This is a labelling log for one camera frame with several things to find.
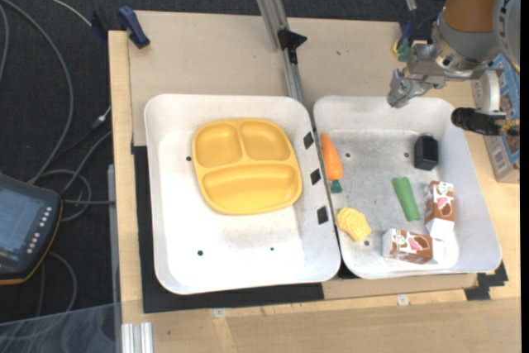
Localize pale flat board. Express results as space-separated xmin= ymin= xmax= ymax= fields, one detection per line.
xmin=126 ymin=10 xmax=480 ymax=301

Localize yellow divided plate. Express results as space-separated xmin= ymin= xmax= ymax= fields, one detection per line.
xmin=191 ymin=117 xmax=304 ymax=217

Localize orange carrot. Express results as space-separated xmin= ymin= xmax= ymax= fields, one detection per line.
xmin=320 ymin=131 xmax=345 ymax=194

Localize green cylinder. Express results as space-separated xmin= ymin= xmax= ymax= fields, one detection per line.
xmin=391 ymin=176 xmax=422 ymax=222

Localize white plastic tray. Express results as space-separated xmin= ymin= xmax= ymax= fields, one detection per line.
xmin=143 ymin=93 xmax=342 ymax=296
xmin=312 ymin=95 xmax=503 ymax=280

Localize blue printed cardboard box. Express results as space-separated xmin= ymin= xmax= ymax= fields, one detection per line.
xmin=470 ymin=52 xmax=522 ymax=184

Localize yellow corn cob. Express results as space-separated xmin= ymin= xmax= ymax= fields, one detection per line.
xmin=335 ymin=207 xmax=373 ymax=243

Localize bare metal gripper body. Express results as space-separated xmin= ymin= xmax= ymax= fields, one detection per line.
xmin=406 ymin=42 xmax=485 ymax=91

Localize black small bottle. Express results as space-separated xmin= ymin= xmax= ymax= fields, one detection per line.
xmin=413 ymin=133 xmax=440 ymax=172

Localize black cylinder on white bracket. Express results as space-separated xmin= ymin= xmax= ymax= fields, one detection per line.
xmin=450 ymin=69 xmax=508 ymax=136

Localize brown and white carton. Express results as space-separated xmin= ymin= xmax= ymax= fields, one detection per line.
xmin=381 ymin=227 xmax=446 ymax=266
xmin=423 ymin=179 xmax=457 ymax=241

